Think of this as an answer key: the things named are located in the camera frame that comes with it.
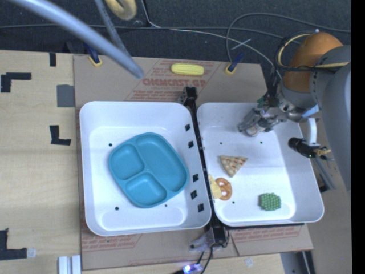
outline blue divided dish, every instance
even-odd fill
[[[136,206],[151,208],[181,192],[189,173],[175,149],[159,134],[137,135],[109,156],[115,181]]]

